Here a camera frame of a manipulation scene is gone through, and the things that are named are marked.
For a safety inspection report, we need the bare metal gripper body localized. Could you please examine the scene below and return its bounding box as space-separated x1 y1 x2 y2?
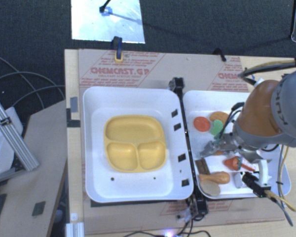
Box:
214 133 262 163

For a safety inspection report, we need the brown chocolate bar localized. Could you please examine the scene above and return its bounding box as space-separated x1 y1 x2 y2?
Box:
195 157 211 176

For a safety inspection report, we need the green lettuce leaf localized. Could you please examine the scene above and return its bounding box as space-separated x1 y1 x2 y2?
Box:
210 119 224 136

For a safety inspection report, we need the red tomato slice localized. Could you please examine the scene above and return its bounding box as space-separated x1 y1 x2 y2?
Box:
193 116 211 133

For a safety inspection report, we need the thin black rod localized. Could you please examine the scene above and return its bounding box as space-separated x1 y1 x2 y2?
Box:
175 86 203 207

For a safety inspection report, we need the orange bread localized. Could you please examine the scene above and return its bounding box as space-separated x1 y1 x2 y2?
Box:
209 111 230 123

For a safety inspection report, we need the brown chicken drumstick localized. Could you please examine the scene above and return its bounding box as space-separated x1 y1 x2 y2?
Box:
198 171 231 185

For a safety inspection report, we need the orange carrot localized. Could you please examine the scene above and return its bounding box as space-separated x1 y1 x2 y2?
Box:
239 160 256 172

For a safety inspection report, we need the tan round biscuit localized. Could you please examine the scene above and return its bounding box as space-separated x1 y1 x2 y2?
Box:
199 180 221 197

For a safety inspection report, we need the white plastic tray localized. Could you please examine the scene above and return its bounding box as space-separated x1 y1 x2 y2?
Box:
182 90 292 199
82 85 194 203

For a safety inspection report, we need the yellow divided plate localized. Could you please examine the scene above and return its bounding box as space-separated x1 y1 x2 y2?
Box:
103 115 167 173

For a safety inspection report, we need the brown cardboard board red print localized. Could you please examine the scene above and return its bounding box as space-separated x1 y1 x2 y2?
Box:
77 48 288 236

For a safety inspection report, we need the black cylinder on white bracket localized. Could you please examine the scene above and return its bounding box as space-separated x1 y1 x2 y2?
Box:
241 158 273 198

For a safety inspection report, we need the black block with wires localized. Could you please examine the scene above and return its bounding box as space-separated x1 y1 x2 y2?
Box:
168 77 186 92
177 197 210 222

